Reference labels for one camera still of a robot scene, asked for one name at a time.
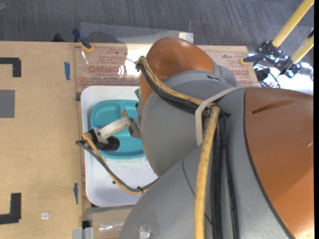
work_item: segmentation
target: gray square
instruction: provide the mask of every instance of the gray square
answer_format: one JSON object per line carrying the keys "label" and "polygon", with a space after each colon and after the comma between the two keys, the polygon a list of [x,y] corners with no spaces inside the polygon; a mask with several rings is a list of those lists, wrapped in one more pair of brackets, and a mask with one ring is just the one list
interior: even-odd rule
{"label": "gray square", "polygon": [[14,118],[15,90],[0,90],[0,118]]}

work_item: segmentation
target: wooden table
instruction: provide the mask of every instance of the wooden table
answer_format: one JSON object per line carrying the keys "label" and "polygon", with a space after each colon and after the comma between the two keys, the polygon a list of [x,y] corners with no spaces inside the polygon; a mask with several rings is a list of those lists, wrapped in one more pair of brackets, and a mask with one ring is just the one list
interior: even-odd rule
{"label": "wooden table", "polygon": [[[82,227],[90,203],[82,191],[84,161],[75,144],[82,129],[80,101],[75,98],[78,47],[79,43],[0,42],[0,57],[21,61],[21,77],[12,76],[11,64],[0,64],[0,91],[11,94],[0,106],[14,104],[13,113],[0,116],[0,220],[16,215],[13,210],[10,214],[10,204],[19,210],[19,202],[10,203],[11,194],[21,196],[20,217],[0,225],[0,238],[67,239],[73,229]],[[145,55],[150,45],[127,47],[129,53]],[[230,58],[236,54],[248,56],[244,46],[200,48],[225,67],[234,66]],[[235,64],[238,76],[248,72],[256,81],[252,67]]]}

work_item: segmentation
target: yellow bar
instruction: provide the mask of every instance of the yellow bar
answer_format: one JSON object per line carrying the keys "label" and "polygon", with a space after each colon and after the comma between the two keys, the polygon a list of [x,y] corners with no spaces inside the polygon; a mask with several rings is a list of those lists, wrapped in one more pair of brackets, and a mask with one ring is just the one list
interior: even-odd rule
{"label": "yellow bar", "polygon": [[287,21],[287,23],[280,30],[277,36],[272,40],[272,45],[278,48],[291,33],[291,31],[295,28],[295,26],[299,23],[299,21],[305,16],[311,6],[313,6],[314,3],[315,0],[304,0]]}
{"label": "yellow bar", "polygon": [[314,46],[314,34],[307,38],[304,43],[294,52],[290,60],[298,63]]}

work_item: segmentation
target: white square marker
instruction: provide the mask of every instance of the white square marker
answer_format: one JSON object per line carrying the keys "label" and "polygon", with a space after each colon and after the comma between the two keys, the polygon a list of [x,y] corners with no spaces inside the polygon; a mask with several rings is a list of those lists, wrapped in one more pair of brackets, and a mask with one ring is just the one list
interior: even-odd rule
{"label": "white square marker", "polygon": [[50,218],[50,212],[41,212],[41,219],[48,220]]}

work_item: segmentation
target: white tray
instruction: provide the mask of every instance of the white tray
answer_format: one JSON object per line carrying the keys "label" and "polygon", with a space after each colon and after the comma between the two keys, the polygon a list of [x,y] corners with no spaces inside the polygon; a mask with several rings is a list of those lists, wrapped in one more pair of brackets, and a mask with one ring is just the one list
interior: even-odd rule
{"label": "white tray", "polygon": [[[109,100],[138,101],[137,87],[90,86],[81,94],[83,132],[90,130],[90,116],[100,102]],[[85,180],[86,194],[92,204],[99,207],[134,205],[142,195],[131,195],[113,184],[103,166],[86,150]],[[110,169],[131,187],[142,187],[157,179],[146,157],[134,159],[105,159]]]}

